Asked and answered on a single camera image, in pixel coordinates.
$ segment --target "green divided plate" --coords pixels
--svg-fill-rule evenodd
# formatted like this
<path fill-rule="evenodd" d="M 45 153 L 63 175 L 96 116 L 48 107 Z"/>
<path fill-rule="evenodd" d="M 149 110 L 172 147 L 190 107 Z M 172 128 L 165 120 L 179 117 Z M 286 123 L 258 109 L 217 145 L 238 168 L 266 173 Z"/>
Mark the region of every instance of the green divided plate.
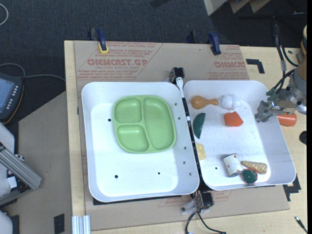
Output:
<path fill-rule="evenodd" d="M 155 153 L 176 142 L 176 127 L 168 103 L 157 96 L 129 96 L 115 102 L 115 136 L 130 153 Z"/>

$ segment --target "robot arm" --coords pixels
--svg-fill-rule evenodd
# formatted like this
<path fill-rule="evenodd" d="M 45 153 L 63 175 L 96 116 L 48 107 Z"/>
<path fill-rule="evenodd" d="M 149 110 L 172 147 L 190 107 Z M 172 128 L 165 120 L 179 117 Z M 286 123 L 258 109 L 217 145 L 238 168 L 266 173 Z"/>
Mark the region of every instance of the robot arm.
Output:
<path fill-rule="evenodd" d="M 287 87 L 276 90 L 286 77 L 290 77 Z M 258 112 L 255 114 L 257 122 L 267 121 L 274 115 L 292 114 L 295 110 L 307 114 L 307 53 L 298 67 L 283 75 L 277 86 L 267 93 L 269 95 L 267 102 L 260 102 Z"/>

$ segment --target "black cable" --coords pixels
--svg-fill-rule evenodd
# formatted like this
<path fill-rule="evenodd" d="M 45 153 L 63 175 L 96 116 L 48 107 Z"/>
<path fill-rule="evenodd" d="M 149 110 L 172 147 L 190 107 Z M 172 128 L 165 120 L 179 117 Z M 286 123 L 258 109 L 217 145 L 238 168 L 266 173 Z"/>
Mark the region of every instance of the black cable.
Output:
<path fill-rule="evenodd" d="M 280 86 L 279 86 L 279 88 L 278 88 L 277 91 L 275 92 L 276 94 L 278 94 L 278 93 L 282 90 L 282 87 L 284 86 L 285 78 L 286 78 L 286 74 L 285 74 L 285 71 L 283 71 L 283 77 L 282 77 L 282 79 L 280 80 Z"/>
<path fill-rule="evenodd" d="M 37 77 L 54 77 L 54 78 L 61 79 L 62 81 L 66 81 L 64 78 L 62 78 L 60 76 L 49 75 L 49 74 L 25 76 L 24 78 L 26 79 L 26 78 L 37 78 Z"/>
<path fill-rule="evenodd" d="M 292 66 L 298 67 L 298 66 L 299 66 L 298 64 L 293 63 L 293 62 L 288 58 L 288 56 L 287 56 L 287 54 L 286 54 L 286 51 L 285 51 L 285 48 L 284 48 L 283 46 L 281 46 L 281 48 L 282 48 L 282 51 L 283 51 L 283 54 L 284 54 L 286 60 L 287 60 Z"/>
<path fill-rule="evenodd" d="M 274 41 L 275 47 L 277 48 L 279 58 L 281 60 L 284 60 L 282 51 L 280 49 L 280 46 L 281 46 L 281 35 L 280 35 L 279 26 L 277 24 L 273 25 L 273 41 Z"/>
<path fill-rule="evenodd" d="M 9 18 L 9 11 L 2 3 L 0 3 L 0 7 L 2 7 L 5 10 L 5 12 L 6 12 L 5 19 L 2 22 L 0 22 L 0 26 L 1 26 L 8 20 L 8 18 Z"/>
<path fill-rule="evenodd" d="M 4 64 L 0 64 L 0 67 L 4 67 L 4 66 L 15 66 L 15 67 L 18 67 L 19 69 L 21 69 L 22 70 L 22 72 L 23 72 L 23 76 L 22 77 L 25 77 L 26 76 L 26 72 L 25 72 L 25 69 L 22 67 L 22 66 L 20 66 L 20 65 L 18 65 L 18 64 L 16 64 L 16 63 L 4 63 Z"/>
<path fill-rule="evenodd" d="M 276 88 L 279 86 L 279 84 L 280 84 L 286 77 L 292 75 L 293 73 L 294 73 L 294 69 L 290 70 L 290 71 L 285 75 L 285 77 L 282 78 L 281 80 L 279 80 L 279 82 L 278 82 L 273 88 L 276 89 Z"/>
<path fill-rule="evenodd" d="M 199 212 L 197 212 L 197 215 L 199 216 L 201 222 L 204 224 L 204 226 L 206 226 L 206 228 L 208 228 L 209 230 L 213 231 L 213 232 L 217 232 L 217 233 L 220 233 L 220 234 L 226 234 L 226 232 L 222 232 L 222 231 L 218 231 L 218 230 L 215 230 L 215 229 L 212 229 L 210 228 L 205 222 L 204 220 L 202 219 L 201 215 L 199 214 Z"/>
<path fill-rule="evenodd" d="M 66 80 L 63 78 L 63 77 L 60 77 L 60 76 L 56 76 L 56 75 L 50 75 L 50 74 L 42 74 L 42 75 L 32 75 L 32 76 L 26 76 L 26 72 L 25 72 L 25 69 L 16 64 L 16 63 L 4 63 L 4 64 L 0 64 L 0 67 L 4 67 L 4 66 L 15 66 L 15 67 L 18 67 L 19 69 L 22 70 L 23 72 L 23 76 L 21 77 L 22 79 L 26 79 L 26 78 L 36 78 L 36 77 L 54 77 L 54 78 L 58 78 L 58 79 L 61 79 L 62 81 L 65 81 Z"/>
<path fill-rule="evenodd" d="M 196 212 L 192 213 L 189 218 L 186 221 L 185 224 L 185 234 L 189 234 L 189 231 L 187 230 L 187 227 L 189 226 L 190 221 L 192 220 L 192 218 L 194 217 L 194 215 L 196 214 Z"/>
<path fill-rule="evenodd" d="M 194 217 L 194 215 L 195 215 L 196 213 L 197 213 L 197 215 L 199 216 L 201 222 L 204 224 L 204 226 L 205 226 L 208 230 L 213 231 L 213 232 L 217 232 L 217 233 L 219 233 L 219 234 L 226 234 L 226 232 L 222 232 L 222 231 L 218 231 L 218 230 L 215 230 L 215 229 L 210 228 L 210 227 L 205 223 L 205 221 L 202 219 L 202 217 L 201 217 L 199 211 L 192 213 L 192 214 L 189 216 L 189 218 L 187 219 L 186 224 L 185 224 L 185 234 L 189 234 L 188 226 L 189 226 L 189 224 L 190 224 L 190 221 L 192 220 L 192 218 Z"/>

